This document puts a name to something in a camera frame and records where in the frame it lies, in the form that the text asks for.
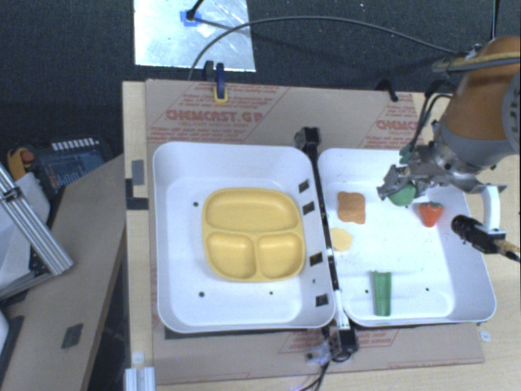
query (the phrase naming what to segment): black cable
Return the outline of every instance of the black cable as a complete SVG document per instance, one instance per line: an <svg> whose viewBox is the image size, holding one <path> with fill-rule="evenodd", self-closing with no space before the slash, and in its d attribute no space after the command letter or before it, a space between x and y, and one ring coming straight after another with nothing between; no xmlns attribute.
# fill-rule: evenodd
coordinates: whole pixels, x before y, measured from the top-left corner
<svg viewBox="0 0 521 391"><path fill-rule="evenodd" d="M503 65L511 65L511 64L519 64L520 58L517 56L513 56L512 58L504 58L504 59L491 59L489 61L483 62L475 62L473 64L460 64L460 65L452 65L449 64L447 66L440 67L436 64L432 66L432 72L443 73L443 74L451 74L456 72L469 72L475 71L476 69L482 68L492 68L492 67L501 67Z"/></svg>
<svg viewBox="0 0 521 391"><path fill-rule="evenodd" d="M293 21L293 20L325 20L325 21L332 21L332 22L341 22L341 23L348 23L348 24L356 24L358 26L364 26L371 29L376 29L381 32L389 33L391 35L395 35L398 37L402 37L404 39L407 39L408 41L412 41L415 43L418 43L419 45L424 45L429 48L435 49L437 51L447 52L452 55L458 54L456 51L452 51L450 49L444 48L442 46L433 45L429 42L422 41L421 39L417 39L416 37L411 37L409 35L406 35L405 33L397 32L392 29L384 28L383 26L378 26L377 24L370 24L367 22L362 22L361 20L353 20L353 19L346 19L344 17L334 17L334 16L313 16L313 15L302 15L302 16L284 16L284 17L272 17L268 19L260 19L260 20L253 20L251 22L239 24L231 29L226 30L225 32L221 33L219 36L217 36L215 39L213 39L211 42L209 42L197 55L197 58L195 59L194 63L192 64L190 68L190 72L188 74L187 80L191 80L194 71L195 66L200 61L201 58L203 58L204 53L210 49L213 45L215 45L217 42L219 42L223 37L228 36L229 34L233 32L237 32L240 29L248 28L250 26L254 26L256 24L264 24L264 23L275 23L275 22L287 22L287 21Z"/></svg>
<svg viewBox="0 0 521 391"><path fill-rule="evenodd" d="M513 253L512 251L506 251L505 252L505 257L511 259L512 261L519 262L521 264L521 259L515 253Z"/></svg>
<svg viewBox="0 0 521 391"><path fill-rule="evenodd" d="M205 20L205 19L194 19L194 22L199 22L202 24L207 24L208 26L213 26L214 28L224 29L224 30L230 30L231 26L226 26L225 24L220 24L217 22L212 22L211 20Z"/></svg>
<svg viewBox="0 0 521 391"><path fill-rule="evenodd" d="M497 13L499 12L499 0L493 0L492 5L492 26L490 28L490 39L494 39L496 37L496 27L497 27Z"/></svg>
<svg viewBox="0 0 521 391"><path fill-rule="evenodd" d="M336 362L336 363L342 363L342 362L346 362L350 358L351 358L351 354L349 354L348 356L344 356L343 358L339 358L337 356L336 358L332 358L331 361Z"/></svg>
<svg viewBox="0 0 521 391"><path fill-rule="evenodd" d="M327 371L327 368L329 367L329 364L330 364L329 362L326 362L322 366L322 370L321 370L320 375L318 376L318 378L315 381L313 381L311 384L305 386L302 389L299 389L299 391L308 391L309 389L311 389L315 385L316 385L316 388L314 389L314 391L318 391L320 389L320 387L322 386L322 382L324 381L324 376L326 376L326 371Z"/></svg>
<svg viewBox="0 0 521 391"><path fill-rule="evenodd" d="M413 151L414 147L416 146L416 142L418 141L418 138L419 138L420 134L422 133L423 127L425 127L425 124L429 121L429 117L431 117L432 108L436 104L436 101L438 101L441 98L446 98L446 99L452 98L449 94L438 94L430 102L431 96L432 96L432 94L427 96L425 98L425 101L423 102L422 111L420 112L420 116L418 118L418 124L416 126L416 132L414 133L413 140L411 140L410 145L409 145L410 151Z"/></svg>

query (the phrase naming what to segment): black carpet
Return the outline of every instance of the black carpet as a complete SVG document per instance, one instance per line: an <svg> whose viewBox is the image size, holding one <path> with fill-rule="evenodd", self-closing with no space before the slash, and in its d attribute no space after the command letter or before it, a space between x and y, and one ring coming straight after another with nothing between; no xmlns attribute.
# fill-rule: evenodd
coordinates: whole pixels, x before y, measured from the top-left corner
<svg viewBox="0 0 521 391"><path fill-rule="evenodd" d="M332 15L395 28L455 51L485 43L493 0L247 0L250 19ZM15 143L98 134L122 151L121 82L185 79L134 65L133 0L0 0L0 157ZM519 35L519 0L501 0L497 34ZM443 53L360 26L301 21L253 32L256 73L230 81L423 91Z"/></svg>

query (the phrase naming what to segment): table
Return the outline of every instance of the table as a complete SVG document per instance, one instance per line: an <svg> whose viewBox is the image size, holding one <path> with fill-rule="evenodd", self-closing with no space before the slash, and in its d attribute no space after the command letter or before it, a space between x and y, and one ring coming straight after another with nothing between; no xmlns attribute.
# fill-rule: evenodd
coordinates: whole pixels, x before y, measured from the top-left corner
<svg viewBox="0 0 521 391"><path fill-rule="evenodd" d="M127 179L132 178L133 161L136 158L147 158L145 90L146 85L142 82L126 82L123 85L125 178ZM413 98L418 109L422 103L422 94L413 94ZM443 105L436 107L434 117L439 116L443 111ZM142 183L134 186L134 198L147 198L149 182L146 176L145 172ZM484 172L481 179L509 185L509 189L501 194L501 227L507 231L508 239L512 243L519 244L519 157L505 159L495 171ZM477 218L481 218L482 213L480 201L476 196L468 198L471 213ZM154 350L151 338L150 238L147 210L135 208L127 211L127 236L130 349L133 352L133 367L149 367L153 365ZM521 360L519 265L497 256L486 256L485 260L497 295L496 314L490 321L479 327L481 332L487 332L491 337L490 341L483 343L485 363L331 374L326 375L322 389L520 388L521 374L516 369L516 362ZM311 376L288 376L259 380L161 385L157 389L159 391L299 389L313 379L314 377Z"/></svg>
<svg viewBox="0 0 521 391"><path fill-rule="evenodd" d="M74 265L4 309L23 318L2 390L86 390L125 245L123 157L64 190L52 225Z"/></svg>

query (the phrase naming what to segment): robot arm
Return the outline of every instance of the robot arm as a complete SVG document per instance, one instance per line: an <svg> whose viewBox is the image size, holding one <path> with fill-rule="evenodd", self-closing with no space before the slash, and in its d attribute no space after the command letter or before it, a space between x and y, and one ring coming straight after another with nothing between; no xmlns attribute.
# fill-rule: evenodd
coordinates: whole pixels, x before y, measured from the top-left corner
<svg viewBox="0 0 521 391"><path fill-rule="evenodd" d="M473 62L478 64L480 58L501 57L505 53L519 56L519 50L519 37L500 37L479 51ZM482 195L484 224L474 226L488 235L493 231L497 235L498 193L506 186L483 184L477 175L504 157L519 154L519 94L519 60L517 63L486 65L467 72L440 122L435 124L433 140L427 145L417 146L414 140L402 150L403 166L391 166L384 184L378 187L380 198L389 197L396 204L394 199L408 192L412 194L405 202L410 202L431 187L452 184L465 193ZM426 120L426 117L420 117L420 127ZM468 227L467 224L462 233L468 233ZM487 253L501 252L493 249L479 248Z"/></svg>

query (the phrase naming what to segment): hole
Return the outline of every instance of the hole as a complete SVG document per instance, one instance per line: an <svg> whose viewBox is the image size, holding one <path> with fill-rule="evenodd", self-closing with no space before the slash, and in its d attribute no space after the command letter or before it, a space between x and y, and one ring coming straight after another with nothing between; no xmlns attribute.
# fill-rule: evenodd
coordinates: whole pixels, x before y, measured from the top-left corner
<svg viewBox="0 0 521 391"><path fill-rule="evenodd" d="M309 180L305 180L299 184L299 193L306 191L309 188Z"/></svg>
<svg viewBox="0 0 521 391"><path fill-rule="evenodd" d="M322 252L315 253L311 257L309 257L309 264L311 266L315 266L316 264L319 264L320 262L324 262L324 257L322 256Z"/></svg>
<svg viewBox="0 0 521 391"><path fill-rule="evenodd" d="M311 202L302 206L302 214L311 213L315 209L315 203Z"/></svg>
<svg viewBox="0 0 521 391"><path fill-rule="evenodd" d="M329 304L329 300L327 299L327 294L322 294L321 296L315 297L315 307L320 307L321 305Z"/></svg>

